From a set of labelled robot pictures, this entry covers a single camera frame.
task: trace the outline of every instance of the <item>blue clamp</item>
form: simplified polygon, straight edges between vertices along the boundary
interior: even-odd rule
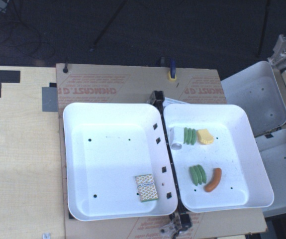
[[[176,76],[176,62],[174,59],[171,59],[171,65],[170,65],[171,69],[168,72],[168,77],[170,81],[175,81],[177,79]]]

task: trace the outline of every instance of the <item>dark background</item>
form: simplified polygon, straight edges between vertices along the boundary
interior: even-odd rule
[[[164,57],[166,67],[172,58],[223,80],[267,60],[286,36],[286,0],[128,0],[90,52],[122,1],[10,0],[0,12],[0,65],[159,66]]]

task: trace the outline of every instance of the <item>white tray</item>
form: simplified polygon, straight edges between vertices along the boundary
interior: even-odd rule
[[[236,105],[172,104],[164,109],[167,132],[171,128],[206,128],[212,144],[183,144],[172,149],[181,199],[192,212],[266,207],[274,200],[273,190],[256,145],[248,117]],[[195,186],[189,167],[200,164],[212,179],[213,169],[222,169],[216,189],[208,193],[204,184]]]
[[[175,211],[176,189],[161,116],[154,106],[73,103],[64,109],[63,119],[68,205],[76,219]],[[140,201],[135,176],[145,174],[153,175],[158,200]]]
[[[286,213],[286,129],[256,138],[264,166],[269,176],[274,202],[262,208],[265,217]]]

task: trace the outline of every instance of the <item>black cable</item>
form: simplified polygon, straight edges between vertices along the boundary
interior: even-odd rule
[[[118,6],[116,12],[113,14],[113,16],[109,19],[108,23],[106,24],[106,26],[104,27],[104,29],[101,31],[101,33],[98,35],[98,37],[95,39],[90,51],[94,51],[98,41],[103,37],[103,35],[105,34],[105,32],[107,31],[108,27],[113,23],[113,21],[115,20],[115,18],[117,17],[117,15],[120,13],[120,11],[122,10],[122,8],[126,5],[128,0],[123,0],[122,3]]]
[[[259,58],[260,55],[261,55],[263,40],[264,40],[264,36],[266,34],[266,28],[267,28],[267,23],[268,23],[270,4],[271,4],[271,0],[267,0],[267,4],[266,4],[266,7],[265,7],[264,21],[263,21],[263,26],[262,26],[262,33],[261,33],[261,38],[260,38],[260,43],[259,43],[259,48],[258,48],[258,53],[256,55],[257,58]]]
[[[133,1],[135,1],[136,3],[140,4],[141,6],[145,7],[146,9],[148,9],[148,10],[150,10],[152,12],[155,12],[155,13],[168,13],[168,12],[170,12],[172,10],[177,9],[177,7],[179,7],[185,0],[181,0],[178,4],[176,4],[175,6],[173,6],[172,8],[170,8],[168,10],[156,10],[156,9],[148,7],[147,5],[145,5],[144,3],[142,3],[139,0],[133,0]]]
[[[5,47],[9,48],[15,48],[19,52],[21,52],[23,55],[29,56],[34,59],[49,59],[55,54],[55,48],[50,43],[42,40],[41,33],[32,25],[24,22],[21,18],[21,10],[23,7],[24,0],[18,0],[19,5],[17,6],[15,3],[15,0],[12,0],[11,6],[8,4],[6,6],[7,11],[6,13],[0,13],[0,37],[2,35],[5,36],[2,40],[0,40],[0,45],[3,45]],[[23,26],[24,31],[20,32],[19,36],[15,36],[15,31]],[[30,40],[30,41],[24,41],[19,42],[18,37],[24,37],[24,34],[32,34],[32,38],[35,38],[36,40]],[[42,51],[47,49],[46,54],[41,54]]]

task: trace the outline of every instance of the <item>small box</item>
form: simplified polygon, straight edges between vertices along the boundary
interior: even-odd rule
[[[136,176],[135,180],[141,202],[158,199],[156,185],[152,174]]]

